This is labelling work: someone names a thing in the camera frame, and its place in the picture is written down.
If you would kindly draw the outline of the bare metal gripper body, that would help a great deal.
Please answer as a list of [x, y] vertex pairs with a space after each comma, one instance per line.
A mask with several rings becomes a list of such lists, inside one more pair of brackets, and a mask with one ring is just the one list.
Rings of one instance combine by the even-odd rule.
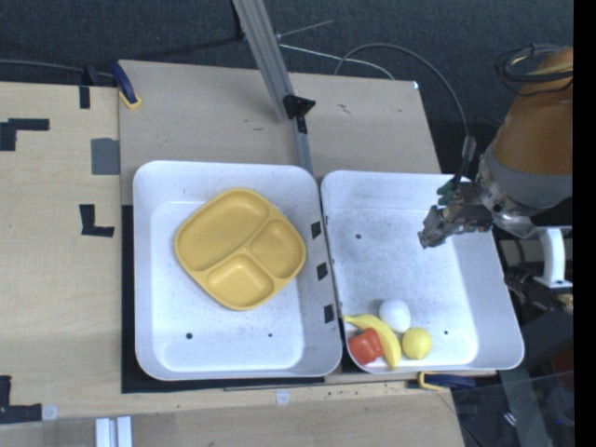
[[440, 189], [442, 238], [493, 226], [522, 239], [539, 237], [542, 229], [531, 219], [535, 214], [537, 210], [518, 203], [495, 182], [449, 181]]

